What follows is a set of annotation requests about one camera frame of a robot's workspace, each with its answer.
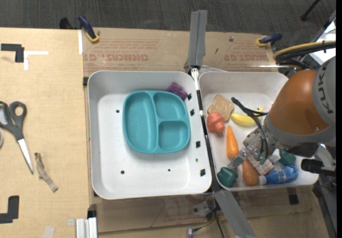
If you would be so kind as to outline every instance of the table surface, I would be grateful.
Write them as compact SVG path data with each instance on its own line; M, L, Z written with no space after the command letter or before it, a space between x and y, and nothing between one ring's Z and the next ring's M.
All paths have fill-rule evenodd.
M141 30L122 32L134 38L142 33ZM46 227L55 229L55 238L74 237L74 226L68 226L68 220L86 218L90 203L87 111L82 85L84 62L79 52L79 30L2 28L0 39L1 43L21 44L25 51L49 52L29 55L29 68L24 70L23 63L14 62L14 52L0 51L0 99L8 104L16 100L26 104L23 132L34 165L31 175L13 135L2 130L0 213L7 212L8 197L19 195L20 203L19 218L1 224L0 237L42 237ZM180 42L186 50L186 41ZM38 177L36 152L41 153L46 172L58 186L56 192ZM310 188L298 195L307 212L298 212L293 207L286 214L249 217L257 236L328 237L320 205ZM220 225L225 237L234 237L224 218ZM100 233L99 237L185 237L187 227ZM220 229L213 222L199 230L196 237L220 237Z

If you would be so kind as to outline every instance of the banana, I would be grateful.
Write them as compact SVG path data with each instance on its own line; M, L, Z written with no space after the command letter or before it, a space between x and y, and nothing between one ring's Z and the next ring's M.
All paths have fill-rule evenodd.
M263 108L262 108L262 107L258 108L258 111L259 111L259 112L262 112L262 111L263 111ZM230 117L231 117L231 119L232 119L235 123L237 123L237 124L239 124L239 125L241 125L241 126L252 126L252 125L256 125L256 124L255 124L255 121L254 121L251 117L249 117L249 116L247 116L247 115L242 115L242 114L233 113L233 114L230 115Z

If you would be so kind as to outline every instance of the blue clamp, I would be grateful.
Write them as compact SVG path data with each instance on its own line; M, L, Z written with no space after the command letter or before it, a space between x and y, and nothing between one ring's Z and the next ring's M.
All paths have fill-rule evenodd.
M79 22L80 22L81 27L85 28L85 31L86 31L85 35L87 36L89 41L91 41L92 43L96 43L99 40L98 35L94 32L91 24L88 22L86 17L83 15L80 15Z
M255 41L256 45L258 47L265 47L268 43L271 43L271 45L274 45L276 41L281 40L283 37L282 34L273 34L266 36L265 38L260 38Z

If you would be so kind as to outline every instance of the blue plastic bottle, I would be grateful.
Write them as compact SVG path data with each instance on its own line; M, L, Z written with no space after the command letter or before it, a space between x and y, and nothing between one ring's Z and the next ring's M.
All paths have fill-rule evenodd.
M294 181L298 177L298 169L289 165L282 168L274 168L265 176L259 176L259 184L282 184Z

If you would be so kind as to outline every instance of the bread slice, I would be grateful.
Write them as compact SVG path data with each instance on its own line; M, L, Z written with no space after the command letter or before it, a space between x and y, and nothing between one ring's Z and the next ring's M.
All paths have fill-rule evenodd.
M224 116L224 120L228 121L231 112L234 109L234 104L224 96L217 94L214 97L213 103L208 107L207 113L218 112Z

